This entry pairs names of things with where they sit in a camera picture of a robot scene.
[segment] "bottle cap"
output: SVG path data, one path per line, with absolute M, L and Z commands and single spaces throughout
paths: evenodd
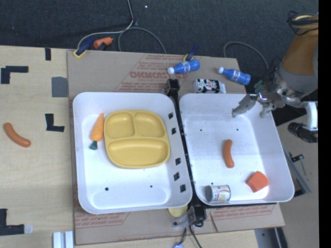
M 224 67 L 220 67 L 220 68 L 218 69 L 218 73 L 219 73 L 219 74 L 222 74 L 223 71 L 224 71 Z
M 175 73 L 175 69 L 173 67 L 169 67 L 168 74 L 174 74 L 174 73 Z

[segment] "light wood surface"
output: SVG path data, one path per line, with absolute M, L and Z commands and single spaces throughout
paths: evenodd
M 66 50 L 0 46 L 0 67 L 28 66 L 28 73 L 12 73 L 10 84 L 0 85 L 0 123 L 12 123 L 28 148 L 0 131 L 0 208 L 7 225 L 32 225 L 31 234 L 0 236 L 0 247 L 52 247 L 52 233 L 73 230 L 73 197 L 68 98 L 53 98 L 52 77 L 66 77 Z M 45 114 L 64 132 L 46 131 Z M 173 247 L 180 238 L 117 242 L 84 247 Z M 198 235 L 203 247 L 258 247 L 253 230 Z M 185 247 L 198 247 L 188 236 Z

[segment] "cardboard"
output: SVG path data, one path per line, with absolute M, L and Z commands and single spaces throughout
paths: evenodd
M 86 91 L 164 92 L 167 79 L 179 80 L 179 98 L 193 91 L 196 79 L 220 80 L 227 93 L 244 94 L 243 85 L 229 81 L 224 75 L 217 73 L 220 66 L 239 69 L 236 59 L 196 56 L 201 64 L 198 71 L 168 75 L 167 68 L 177 65 L 183 60 L 183 56 L 87 51 L 83 58 L 76 59 L 72 53 L 73 51 L 67 51 L 76 245 L 181 236 L 183 230 L 172 228 L 172 216 L 165 209 L 94 215 L 80 207 L 72 101 L 76 95 Z M 284 225 L 278 204 L 210 208 L 206 209 L 206 214 L 203 227 L 194 228 L 196 234 Z

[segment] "white cable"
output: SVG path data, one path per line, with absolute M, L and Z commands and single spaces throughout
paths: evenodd
M 129 10 L 130 10 L 130 15 L 131 15 L 131 23 L 123 30 L 121 31 L 116 31 L 116 32 L 98 32 L 98 33 L 92 33 L 92 34 L 89 34 L 87 36 L 85 36 L 84 38 L 82 38 L 79 43 L 78 43 L 78 46 L 77 46 L 77 49 L 79 48 L 80 44 L 83 42 L 83 40 L 85 40 L 86 38 L 90 37 L 90 36 L 95 36 L 95 35 L 104 35 L 104 34 L 120 34 L 122 33 L 123 31 L 126 31 L 127 29 L 129 29 L 132 25 L 133 25 L 133 13 L 132 13 L 132 9 L 131 9 L 131 4 L 130 4 L 130 0 L 127 0 L 128 2 L 128 6 L 129 6 Z

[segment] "toy sausage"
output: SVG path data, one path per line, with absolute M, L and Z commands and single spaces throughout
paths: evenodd
M 232 168 L 234 166 L 234 162 L 231 156 L 231 146 L 232 146 L 232 140 L 227 139 L 224 143 L 223 156 L 224 156 L 225 164 L 227 165 L 228 168 Z
M 18 145 L 23 147 L 29 147 L 31 145 L 31 141 L 18 135 L 9 122 L 4 124 L 4 129 L 8 137 Z

